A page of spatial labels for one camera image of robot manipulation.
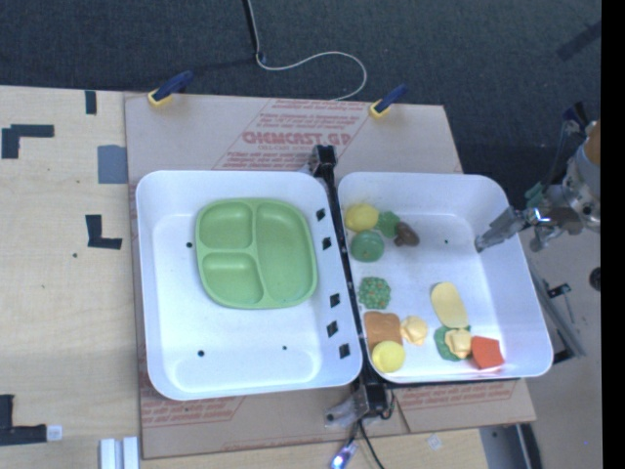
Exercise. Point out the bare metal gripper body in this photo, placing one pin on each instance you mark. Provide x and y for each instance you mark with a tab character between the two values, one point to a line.
578	213

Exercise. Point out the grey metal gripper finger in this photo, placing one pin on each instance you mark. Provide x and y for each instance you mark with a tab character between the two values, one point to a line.
540	240
500	230

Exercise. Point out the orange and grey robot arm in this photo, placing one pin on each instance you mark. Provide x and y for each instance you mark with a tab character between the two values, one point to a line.
590	164

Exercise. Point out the white plastic tray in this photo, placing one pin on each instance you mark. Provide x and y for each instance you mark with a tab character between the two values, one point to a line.
244	350
439	257

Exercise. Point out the yellow oval toy chip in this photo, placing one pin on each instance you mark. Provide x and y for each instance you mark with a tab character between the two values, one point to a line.
449	305

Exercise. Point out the brown toy mushroom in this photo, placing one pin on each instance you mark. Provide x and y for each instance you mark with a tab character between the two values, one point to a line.
406	235

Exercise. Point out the green toy broccoli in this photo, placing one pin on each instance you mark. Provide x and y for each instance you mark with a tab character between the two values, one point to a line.
388	223

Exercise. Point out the pale yellow toy food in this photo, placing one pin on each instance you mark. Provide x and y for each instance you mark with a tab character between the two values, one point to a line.
459	343
414	330

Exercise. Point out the orange toy food wedge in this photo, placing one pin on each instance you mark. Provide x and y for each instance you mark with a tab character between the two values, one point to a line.
487	353

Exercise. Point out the green toy lettuce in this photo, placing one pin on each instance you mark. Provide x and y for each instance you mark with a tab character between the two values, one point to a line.
442	346

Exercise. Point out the green toy doughnut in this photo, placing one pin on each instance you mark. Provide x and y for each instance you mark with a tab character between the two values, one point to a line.
367	246

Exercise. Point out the yellow toy lemon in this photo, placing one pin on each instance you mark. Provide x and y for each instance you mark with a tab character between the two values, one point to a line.
361	217

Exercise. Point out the green toy peas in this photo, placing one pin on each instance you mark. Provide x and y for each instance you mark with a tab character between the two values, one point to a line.
374	292

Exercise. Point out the brown toy bread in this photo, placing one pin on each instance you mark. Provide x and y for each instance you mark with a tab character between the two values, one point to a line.
381	325

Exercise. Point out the thin black rod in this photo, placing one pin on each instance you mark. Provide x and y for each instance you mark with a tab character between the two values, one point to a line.
344	257

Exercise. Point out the yellow round toy food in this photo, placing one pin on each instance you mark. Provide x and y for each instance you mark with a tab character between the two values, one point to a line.
388	357

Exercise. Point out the green divided plate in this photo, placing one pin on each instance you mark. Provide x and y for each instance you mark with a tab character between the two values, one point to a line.
280	252

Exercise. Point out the brown cardboard board red print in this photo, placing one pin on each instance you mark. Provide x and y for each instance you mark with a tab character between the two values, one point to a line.
195	130

